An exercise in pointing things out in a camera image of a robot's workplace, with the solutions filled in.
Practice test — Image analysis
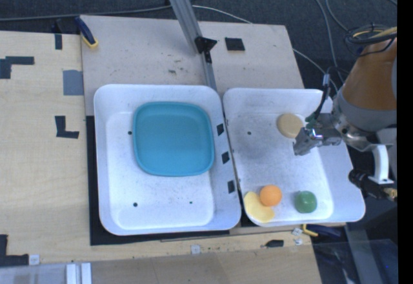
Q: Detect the black cylinder on white bracket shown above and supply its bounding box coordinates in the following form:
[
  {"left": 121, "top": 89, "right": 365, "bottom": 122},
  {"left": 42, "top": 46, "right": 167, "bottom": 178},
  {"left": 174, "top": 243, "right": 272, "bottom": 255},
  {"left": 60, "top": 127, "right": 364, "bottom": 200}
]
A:
[{"left": 348, "top": 143, "right": 398, "bottom": 202}]

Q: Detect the white plastic tray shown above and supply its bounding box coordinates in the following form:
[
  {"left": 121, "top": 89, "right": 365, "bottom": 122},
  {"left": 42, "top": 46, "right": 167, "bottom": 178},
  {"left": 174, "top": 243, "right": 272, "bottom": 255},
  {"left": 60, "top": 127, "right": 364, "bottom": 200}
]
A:
[
  {"left": 93, "top": 83, "right": 243, "bottom": 236},
  {"left": 222, "top": 87, "right": 367, "bottom": 228}
]

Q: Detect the blue plate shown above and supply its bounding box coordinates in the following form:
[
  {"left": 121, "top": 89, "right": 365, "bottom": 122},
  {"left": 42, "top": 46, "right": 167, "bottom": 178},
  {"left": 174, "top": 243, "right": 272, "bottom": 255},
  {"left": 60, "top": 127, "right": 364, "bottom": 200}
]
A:
[{"left": 132, "top": 101, "right": 216, "bottom": 178}]

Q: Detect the green apple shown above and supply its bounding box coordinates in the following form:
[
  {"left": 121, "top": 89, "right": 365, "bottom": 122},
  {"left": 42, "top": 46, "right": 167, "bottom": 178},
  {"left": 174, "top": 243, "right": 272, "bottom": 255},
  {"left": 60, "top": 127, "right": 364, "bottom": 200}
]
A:
[{"left": 294, "top": 190, "right": 318, "bottom": 214}]

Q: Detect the orange ball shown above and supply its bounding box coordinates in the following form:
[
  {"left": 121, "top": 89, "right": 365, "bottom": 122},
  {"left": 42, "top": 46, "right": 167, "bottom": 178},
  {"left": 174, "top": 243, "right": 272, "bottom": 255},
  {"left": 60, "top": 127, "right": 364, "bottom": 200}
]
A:
[{"left": 259, "top": 184, "right": 283, "bottom": 207}]

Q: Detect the pale wood board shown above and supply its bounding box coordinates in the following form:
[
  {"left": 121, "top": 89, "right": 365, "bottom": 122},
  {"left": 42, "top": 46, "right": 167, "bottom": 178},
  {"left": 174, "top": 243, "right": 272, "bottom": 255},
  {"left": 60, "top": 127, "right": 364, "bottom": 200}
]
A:
[{"left": 79, "top": 14, "right": 347, "bottom": 243}]

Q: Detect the beige round biscuit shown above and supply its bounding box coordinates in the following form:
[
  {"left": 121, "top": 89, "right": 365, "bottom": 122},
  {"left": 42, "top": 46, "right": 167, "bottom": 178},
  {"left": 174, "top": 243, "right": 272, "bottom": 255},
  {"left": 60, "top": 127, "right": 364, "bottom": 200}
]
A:
[{"left": 276, "top": 113, "right": 306, "bottom": 139}]

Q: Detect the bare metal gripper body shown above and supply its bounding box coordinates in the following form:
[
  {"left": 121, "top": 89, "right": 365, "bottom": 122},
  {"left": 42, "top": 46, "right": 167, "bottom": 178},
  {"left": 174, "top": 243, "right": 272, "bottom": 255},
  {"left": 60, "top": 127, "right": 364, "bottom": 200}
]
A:
[{"left": 310, "top": 113, "right": 372, "bottom": 152}]

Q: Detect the yellow banana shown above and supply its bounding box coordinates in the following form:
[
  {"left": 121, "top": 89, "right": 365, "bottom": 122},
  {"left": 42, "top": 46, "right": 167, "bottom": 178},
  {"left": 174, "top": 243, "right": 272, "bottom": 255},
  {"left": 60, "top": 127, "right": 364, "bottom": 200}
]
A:
[{"left": 243, "top": 191, "right": 276, "bottom": 224}]

